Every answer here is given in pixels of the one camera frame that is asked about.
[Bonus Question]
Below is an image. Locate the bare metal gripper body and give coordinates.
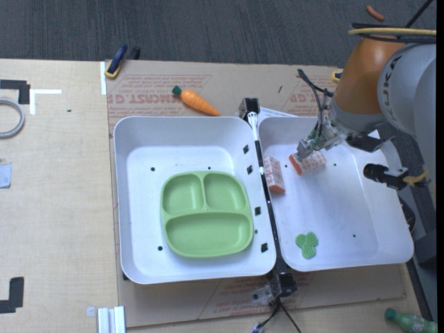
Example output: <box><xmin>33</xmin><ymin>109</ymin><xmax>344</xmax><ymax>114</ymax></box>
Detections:
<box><xmin>300</xmin><ymin>122</ymin><xmax>348</xmax><ymax>153</ymax></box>

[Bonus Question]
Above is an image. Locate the orange and white carton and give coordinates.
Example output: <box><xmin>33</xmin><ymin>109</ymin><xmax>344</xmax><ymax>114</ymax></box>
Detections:
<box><xmin>288</xmin><ymin>150</ymin><xmax>328</xmax><ymax>177</ymax></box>
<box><xmin>262</xmin><ymin>154</ymin><xmax>287</xmax><ymax>195</ymax></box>

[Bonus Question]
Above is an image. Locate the thin black and white rod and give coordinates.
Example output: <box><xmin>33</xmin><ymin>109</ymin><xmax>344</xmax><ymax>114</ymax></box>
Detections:
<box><xmin>247</xmin><ymin>112</ymin><xmax>284</xmax><ymax>278</ymax></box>

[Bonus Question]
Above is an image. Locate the white plastic tray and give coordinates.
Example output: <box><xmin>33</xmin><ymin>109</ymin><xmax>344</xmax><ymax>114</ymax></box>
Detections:
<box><xmin>257</xmin><ymin>116</ymin><xmax>415</xmax><ymax>273</ymax></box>
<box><xmin>113</xmin><ymin>116</ymin><xmax>278</xmax><ymax>286</ymax></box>

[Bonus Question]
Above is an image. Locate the green clover-shaped toy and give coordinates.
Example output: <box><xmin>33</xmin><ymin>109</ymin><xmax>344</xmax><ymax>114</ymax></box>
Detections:
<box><xmin>294</xmin><ymin>231</ymin><xmax>320</xmax><ymax>260</ymax></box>

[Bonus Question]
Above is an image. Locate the orange toy carrot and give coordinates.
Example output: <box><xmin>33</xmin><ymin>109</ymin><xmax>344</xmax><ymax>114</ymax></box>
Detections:
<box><xmin>171</xmin><ymin>85</ymin><xmax>221</xmax><ymax>118</ymax></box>

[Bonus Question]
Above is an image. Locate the green divided plate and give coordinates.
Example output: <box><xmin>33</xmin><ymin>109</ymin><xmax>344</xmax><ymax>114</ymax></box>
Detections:
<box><xmin>160</xmin><ymin>170</ymin><xmax>255</xmax><ymax>259</ymax></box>

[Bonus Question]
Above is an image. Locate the orange toy sausage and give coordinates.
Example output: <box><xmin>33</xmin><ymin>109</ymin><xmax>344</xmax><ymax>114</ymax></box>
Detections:
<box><xmin>365</xmin><ymin>5</ymin><xmax>386</xmax><ymax>22</ymax></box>

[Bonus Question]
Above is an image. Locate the brown cardboard board red print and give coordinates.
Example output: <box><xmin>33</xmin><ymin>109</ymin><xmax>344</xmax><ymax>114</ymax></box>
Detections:
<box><xmin>105</xmin><ymin>60</ymin><xmax>407</xmax><ymax>329</ymax></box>

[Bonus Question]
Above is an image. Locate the green plastic bottle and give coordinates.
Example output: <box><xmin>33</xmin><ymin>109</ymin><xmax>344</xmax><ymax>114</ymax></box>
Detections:
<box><xmin>384</xmin><ymin>307</ymin><xmax>438</xmax><ymax>333</ymax></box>

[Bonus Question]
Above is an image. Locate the black cylinder on white bracket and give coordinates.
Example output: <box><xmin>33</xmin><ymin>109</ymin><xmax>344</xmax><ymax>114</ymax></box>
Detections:
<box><xmin>363</xmin><ymin>133</ymin><xmax>411</xmax><ymax>191</ymax></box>

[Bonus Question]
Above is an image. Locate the black block with thin wires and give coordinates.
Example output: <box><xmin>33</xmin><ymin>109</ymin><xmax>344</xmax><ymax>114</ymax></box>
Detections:
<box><xmin>266</xmin><ymin>272</ymin><xmax>298</xmax><ymax>299</ymax></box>
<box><xmin>238</xmin><ymin>97</ymin><xmax>262</xmax><ymax>119</ymax></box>

